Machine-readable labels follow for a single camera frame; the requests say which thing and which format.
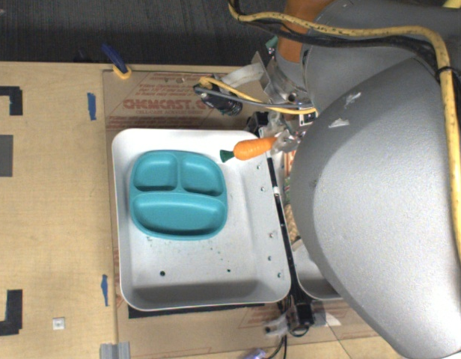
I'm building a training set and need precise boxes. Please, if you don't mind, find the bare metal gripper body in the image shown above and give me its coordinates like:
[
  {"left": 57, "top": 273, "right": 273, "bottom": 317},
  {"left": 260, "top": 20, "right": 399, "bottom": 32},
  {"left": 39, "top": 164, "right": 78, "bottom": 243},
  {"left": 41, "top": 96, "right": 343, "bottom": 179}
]
[{"left": 263, "top": 61, "right": 319, "bottom": 128}]

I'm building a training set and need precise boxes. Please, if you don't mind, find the orange carrot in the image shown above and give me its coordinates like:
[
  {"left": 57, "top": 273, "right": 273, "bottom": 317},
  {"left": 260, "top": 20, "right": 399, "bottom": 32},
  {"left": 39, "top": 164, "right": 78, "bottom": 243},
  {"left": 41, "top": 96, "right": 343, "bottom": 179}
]
[{"left": 219, "top": 136, "right": 279, "bottom": 163}]

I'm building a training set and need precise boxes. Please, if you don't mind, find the thin black and white rod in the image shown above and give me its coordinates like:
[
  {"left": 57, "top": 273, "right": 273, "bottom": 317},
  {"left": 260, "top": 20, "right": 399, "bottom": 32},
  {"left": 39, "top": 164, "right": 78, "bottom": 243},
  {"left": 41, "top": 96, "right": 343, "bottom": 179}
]
[{"left": 265, "top": 154, "right": 303, "bottom": 303}]

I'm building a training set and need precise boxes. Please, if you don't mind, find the blue divided plate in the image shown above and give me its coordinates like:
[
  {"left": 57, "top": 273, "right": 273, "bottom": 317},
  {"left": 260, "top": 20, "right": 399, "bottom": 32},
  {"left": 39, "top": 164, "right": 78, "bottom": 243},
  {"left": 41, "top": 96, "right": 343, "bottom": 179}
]
[{"left": 129, "top": 149, "right": 229, "bottom": 242}]

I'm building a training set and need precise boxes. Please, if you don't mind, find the white plastic tray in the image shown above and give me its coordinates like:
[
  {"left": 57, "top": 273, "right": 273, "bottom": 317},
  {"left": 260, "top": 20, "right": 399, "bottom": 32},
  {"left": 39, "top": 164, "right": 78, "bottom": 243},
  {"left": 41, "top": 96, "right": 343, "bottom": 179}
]
[{"left": 111, "top": 127, "right": 293, "bottom": 313}]

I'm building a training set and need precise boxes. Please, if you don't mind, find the brown cardboard board red print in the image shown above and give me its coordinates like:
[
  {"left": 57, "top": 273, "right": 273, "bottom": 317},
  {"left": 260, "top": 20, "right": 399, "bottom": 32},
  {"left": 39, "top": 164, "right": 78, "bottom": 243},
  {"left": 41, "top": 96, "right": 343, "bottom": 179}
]
[{"left": 102, "top": 64, "right": 382, "bottom": 359}]

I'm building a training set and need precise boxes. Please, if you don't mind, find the black cylinder on white bracket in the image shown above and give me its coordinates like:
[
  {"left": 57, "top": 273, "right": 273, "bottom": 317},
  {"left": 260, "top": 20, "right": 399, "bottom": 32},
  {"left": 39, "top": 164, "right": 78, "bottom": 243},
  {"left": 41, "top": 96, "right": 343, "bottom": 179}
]
[{"left": 193, "top": 63, "right": 269, "bottom": 117}]

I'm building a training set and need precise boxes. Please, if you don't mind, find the black block with thin wires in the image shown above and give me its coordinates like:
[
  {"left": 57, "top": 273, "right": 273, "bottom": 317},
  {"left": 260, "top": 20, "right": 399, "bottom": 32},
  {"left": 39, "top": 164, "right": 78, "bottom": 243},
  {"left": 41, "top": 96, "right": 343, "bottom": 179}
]
[{"left": 289, "top": 300, "right": 316, "bottom": 329}]

